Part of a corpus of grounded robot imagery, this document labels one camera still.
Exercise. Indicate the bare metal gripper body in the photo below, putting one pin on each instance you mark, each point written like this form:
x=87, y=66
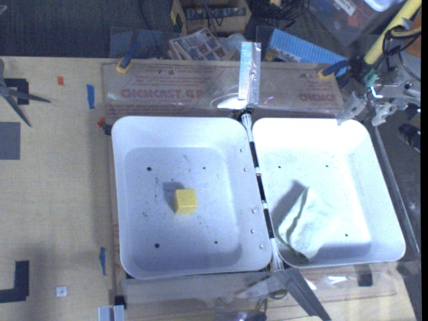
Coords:
x=398, y=94

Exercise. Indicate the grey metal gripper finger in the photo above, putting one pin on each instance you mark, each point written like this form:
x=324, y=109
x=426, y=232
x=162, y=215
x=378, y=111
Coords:
x=351, y=108
x=382, y=112

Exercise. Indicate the white plastic tray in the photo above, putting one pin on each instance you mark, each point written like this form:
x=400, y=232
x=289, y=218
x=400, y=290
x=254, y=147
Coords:
x=334, y=145
x=180, y=239

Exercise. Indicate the thin black and white rod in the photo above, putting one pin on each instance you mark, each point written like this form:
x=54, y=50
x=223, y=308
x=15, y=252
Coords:
x=259, y=176

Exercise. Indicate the white cloth with green stripe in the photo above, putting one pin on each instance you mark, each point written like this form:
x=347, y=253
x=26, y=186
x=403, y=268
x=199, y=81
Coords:
x=307, y=226

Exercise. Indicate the yellow cube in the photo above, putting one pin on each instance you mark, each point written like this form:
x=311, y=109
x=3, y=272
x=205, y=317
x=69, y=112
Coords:
x=185, y=201

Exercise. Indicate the brown cardboard board red print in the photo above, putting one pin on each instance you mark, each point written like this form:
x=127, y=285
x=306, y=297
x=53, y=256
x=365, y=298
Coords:
x=160, y=94

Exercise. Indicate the small white square block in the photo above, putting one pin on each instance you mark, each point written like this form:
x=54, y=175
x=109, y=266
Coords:
x=61, y=291

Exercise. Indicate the black cylinder on white bracket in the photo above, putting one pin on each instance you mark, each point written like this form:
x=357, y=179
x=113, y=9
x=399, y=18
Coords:
x=410, y=135

